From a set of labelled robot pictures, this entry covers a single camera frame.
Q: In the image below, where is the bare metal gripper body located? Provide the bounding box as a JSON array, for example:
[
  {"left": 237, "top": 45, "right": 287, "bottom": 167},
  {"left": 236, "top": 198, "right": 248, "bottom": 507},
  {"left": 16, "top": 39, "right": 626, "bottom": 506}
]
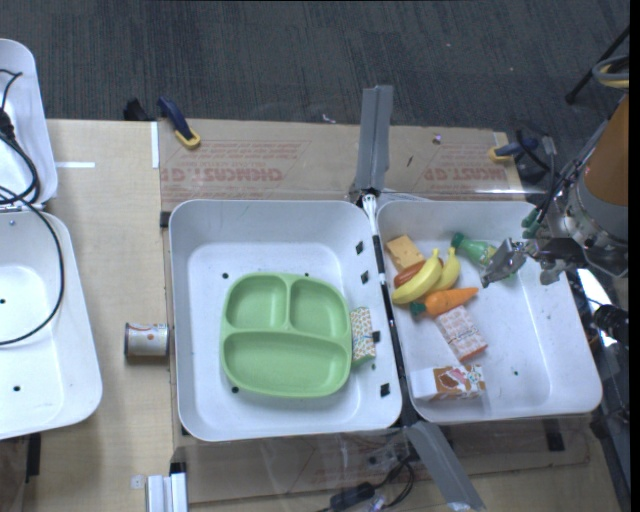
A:
[{"left": 524, "top": 215, "right": 630, "bottom": 278}]

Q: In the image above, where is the green bottle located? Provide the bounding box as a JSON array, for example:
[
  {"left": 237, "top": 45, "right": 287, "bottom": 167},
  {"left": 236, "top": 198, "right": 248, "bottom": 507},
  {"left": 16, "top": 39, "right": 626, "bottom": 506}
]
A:
[{"left": 450, "top": 231, "right": 516, "bottom": 277}]

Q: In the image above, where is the yellow banana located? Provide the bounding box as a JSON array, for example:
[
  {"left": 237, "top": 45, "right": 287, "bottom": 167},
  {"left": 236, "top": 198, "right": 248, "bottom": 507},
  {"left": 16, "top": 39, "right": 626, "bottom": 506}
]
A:
[
  {"left": 390, "top": 247, "right": 445, "bottom": 307},
  {"left": 429, "top": 245, "right": 463, "bottom": 294}
]

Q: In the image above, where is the orange carrot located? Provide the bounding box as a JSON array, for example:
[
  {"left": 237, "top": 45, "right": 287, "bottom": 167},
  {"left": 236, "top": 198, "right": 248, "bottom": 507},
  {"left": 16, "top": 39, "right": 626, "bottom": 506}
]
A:
[{"left": 409, "top": 285, "right": 480, "bottom": 318}]

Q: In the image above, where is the white plastic tray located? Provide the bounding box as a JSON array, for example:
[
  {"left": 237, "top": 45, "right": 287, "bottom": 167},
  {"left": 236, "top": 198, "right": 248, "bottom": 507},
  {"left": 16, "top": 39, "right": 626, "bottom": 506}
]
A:
[
  {"left": 168, "top": 198, "right": 404, "bottom": 444},
  {"left": 0, "top": 38, "right": 59, "bottom": 212},
  {"left": 374, "top": 199, "right": 605, "bottom": 427},
  {"left": 0, "top": 209, "right": 104, "bottom": 442}
]

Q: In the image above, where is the orange and white carton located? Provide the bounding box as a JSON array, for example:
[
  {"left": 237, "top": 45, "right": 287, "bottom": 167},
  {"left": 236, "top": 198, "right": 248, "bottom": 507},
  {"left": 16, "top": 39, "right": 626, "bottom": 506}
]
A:
[{"left": 433, "top": 304, "right": 490, "bottom": 363}]

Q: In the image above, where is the red sausage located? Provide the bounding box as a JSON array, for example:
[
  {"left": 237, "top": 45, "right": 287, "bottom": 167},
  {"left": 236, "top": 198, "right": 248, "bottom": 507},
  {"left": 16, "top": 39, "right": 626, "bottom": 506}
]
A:
[{"left": 392, "top": 259, "right": 444, "bottom": 289}]

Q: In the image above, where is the yellow cheese wedge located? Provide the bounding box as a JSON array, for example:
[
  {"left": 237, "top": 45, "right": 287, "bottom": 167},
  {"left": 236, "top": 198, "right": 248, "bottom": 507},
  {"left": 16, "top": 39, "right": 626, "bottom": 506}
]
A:
[{"left": 384, "top": 234, "right": 427, "bottom": 270}]

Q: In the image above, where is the thin black and white rod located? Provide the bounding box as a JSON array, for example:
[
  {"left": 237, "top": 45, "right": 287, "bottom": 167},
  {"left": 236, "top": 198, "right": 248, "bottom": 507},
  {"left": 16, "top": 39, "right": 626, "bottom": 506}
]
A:
[{"left": 360, "top": 193, "right": 407, "bottom": 399}]

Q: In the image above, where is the white and brown carton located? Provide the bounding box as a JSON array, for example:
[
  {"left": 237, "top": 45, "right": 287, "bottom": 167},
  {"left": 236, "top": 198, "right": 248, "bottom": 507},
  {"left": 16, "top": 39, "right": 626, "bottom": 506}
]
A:
[{"left": 409, "top": 362, "right": 488, "bottom": 403}]

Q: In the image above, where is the patterned white and orange packet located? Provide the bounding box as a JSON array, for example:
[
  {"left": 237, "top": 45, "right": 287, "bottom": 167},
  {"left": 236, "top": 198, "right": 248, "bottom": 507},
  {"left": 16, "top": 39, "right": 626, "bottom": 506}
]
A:
[{"left": 348, "top": 305, "right": 378, "bottom": 366}]

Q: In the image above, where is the brown cardboard board red print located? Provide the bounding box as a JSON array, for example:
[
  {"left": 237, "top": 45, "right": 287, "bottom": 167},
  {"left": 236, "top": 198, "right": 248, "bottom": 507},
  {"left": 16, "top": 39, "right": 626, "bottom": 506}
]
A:
[{"left": 157, "top": 117, "right": 601, "bottom": 505}]

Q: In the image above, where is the green divided plate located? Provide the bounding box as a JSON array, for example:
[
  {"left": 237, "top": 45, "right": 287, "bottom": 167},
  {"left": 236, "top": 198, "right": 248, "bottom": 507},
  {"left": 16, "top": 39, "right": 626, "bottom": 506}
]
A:
[{"left": 219, "top": 271, "right": 354, "bottom": 400}]

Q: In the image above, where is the small white and orange can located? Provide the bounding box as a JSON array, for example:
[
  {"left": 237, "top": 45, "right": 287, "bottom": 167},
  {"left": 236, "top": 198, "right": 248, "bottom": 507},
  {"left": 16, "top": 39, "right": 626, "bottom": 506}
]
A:
[{"left": 123, "top": 321, "right": 171, "bottom": 358}]

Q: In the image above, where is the black cylinder on white bracket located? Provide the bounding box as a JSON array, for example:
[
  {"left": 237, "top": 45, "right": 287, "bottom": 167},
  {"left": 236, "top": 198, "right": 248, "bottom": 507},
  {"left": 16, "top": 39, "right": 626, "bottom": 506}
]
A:
[{"left": 574, "top": 267, "right": 630, "bottom": 349}]

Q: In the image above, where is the black cable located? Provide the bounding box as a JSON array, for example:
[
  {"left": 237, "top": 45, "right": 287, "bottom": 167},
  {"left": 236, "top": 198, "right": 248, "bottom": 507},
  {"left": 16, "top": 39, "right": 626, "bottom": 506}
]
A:
[{"left": 0, "top": 69, "right": 67, "bottom": 347}]

